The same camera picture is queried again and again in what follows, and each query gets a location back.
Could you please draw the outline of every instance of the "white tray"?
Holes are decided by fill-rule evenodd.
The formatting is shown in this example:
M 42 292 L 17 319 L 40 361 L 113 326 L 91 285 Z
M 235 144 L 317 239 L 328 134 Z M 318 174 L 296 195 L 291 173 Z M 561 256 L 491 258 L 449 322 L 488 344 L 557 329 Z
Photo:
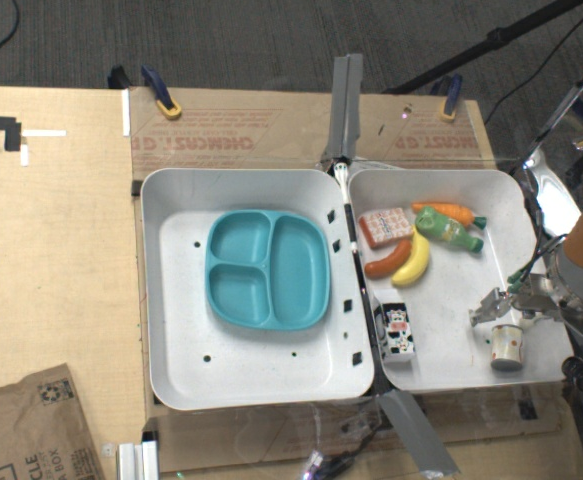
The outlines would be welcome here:
M 408 363 L 384 365 L 395 386 L 422 392 L 562 380 L 562 362 L 572 354 L 564 324 L 543 320 L 525 329 L 523 369 L 498 372 L 490 366 L 491 328 L 496 323 L 528 327 L 528 322 L 520 321 L 515 310 L 475 328 L 469 321 L 469 309 L 477 309 L 493 288 L 506 290 L 506 278 L 530 259 L 535 246 L 523 195 L 513 178 L 495 170 L 373 169 L 352 175 L 349 190 L 357 216 L 401 207 L 413 223 L 410 203 L 428 200 L 456 202 L 488 219 L 483 231 L 470 227 L 485 242 L 479 256 L 431 240 L 424 276 L 398 290 L 407 305 L 416 352 Z M 371 250 L 359 231 L 358 243 L 363 262 L 391 250 Z M 534 271 L 544 272 L 541 264 Z M 371 292 L 392 288 L 390 278 L 368 280 L 367 287 Z
M 144 181 L 141 200 L 150 376 L 165 405 L 199 410 L 338 400 L 369 389 L 373 362 L 333 178 L 317 170 L 164 169 Z M 204 288 L 207 236 L 220 215 L 243 208 L 298 213 L 326 236 L 331 294 L 315 326 L 254 330 L 213 313 Z

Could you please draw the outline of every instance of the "recycling symbol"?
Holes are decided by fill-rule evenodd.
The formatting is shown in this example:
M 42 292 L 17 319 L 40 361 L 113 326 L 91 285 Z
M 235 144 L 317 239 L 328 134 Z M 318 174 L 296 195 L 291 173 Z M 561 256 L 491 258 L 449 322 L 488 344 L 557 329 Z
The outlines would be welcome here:
M 41 393 L 40 396 L 45 402 L 57 402 L 62 398 L 62 393 L 58 386 L 47 386 Z

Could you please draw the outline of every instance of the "white plastic strip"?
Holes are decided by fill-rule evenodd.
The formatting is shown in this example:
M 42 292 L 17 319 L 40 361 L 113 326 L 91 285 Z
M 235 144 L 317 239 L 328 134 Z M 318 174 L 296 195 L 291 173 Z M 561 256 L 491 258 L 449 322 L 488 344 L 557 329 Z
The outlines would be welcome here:
M 142 442 L 142 473 L 144 474 L 143 480 L 160 479 L 157 441 Z
M 130 115 L 130 97 L 129 89 L 122 91 L 122 135 L 125 137 L 131 136 L 131 115 Z
M 23 137 L 66 137 L 66 130 L 22 130 Z
M 26 167 L 29 165 L 29 145 L 20 144 L 20 165 Z
M 136 470 L 137 446 L 133 443 L 122 443 L 118 446 L 118 480 L 138 480 Z

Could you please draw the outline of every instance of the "gray carpet floor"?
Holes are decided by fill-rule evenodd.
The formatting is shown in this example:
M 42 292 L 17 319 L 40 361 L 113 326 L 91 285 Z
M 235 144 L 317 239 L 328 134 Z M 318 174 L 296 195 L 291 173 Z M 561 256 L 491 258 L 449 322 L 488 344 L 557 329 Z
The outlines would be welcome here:
M 140 65 L 150 64 L 174 87 L 330 92 L 334 57 L 362 53 L 363 92 L 378 93 L 555 0 L 17 1 L 20 28 L 0 50 L 0 85 L 105 88 L 114 65 L 139 85 Z M 486 118 L 582 17 L 583 4 L 458 68 L 463 96 Z M 0 0 L 0 39 L 13 20 Z M 583 24 L 489 121 L 496 155 L 519 159 L 582 75 Z M 555 149 L 563 171 L 578 159 L 568 141 Z

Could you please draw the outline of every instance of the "small sticker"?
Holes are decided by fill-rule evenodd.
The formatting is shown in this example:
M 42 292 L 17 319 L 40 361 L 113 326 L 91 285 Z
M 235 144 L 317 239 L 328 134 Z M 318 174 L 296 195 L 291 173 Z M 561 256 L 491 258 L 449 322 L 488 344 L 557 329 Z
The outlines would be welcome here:
M 74 398 L 73 389 L 67 379 L 50 382 L 44 386 L 38 386 L 38 392 L 44 405 L 70 400 Z
M 116 446 L 115 443 L 104 443 L 100 447 L 100 454 L 103 457 L 115 457 Z

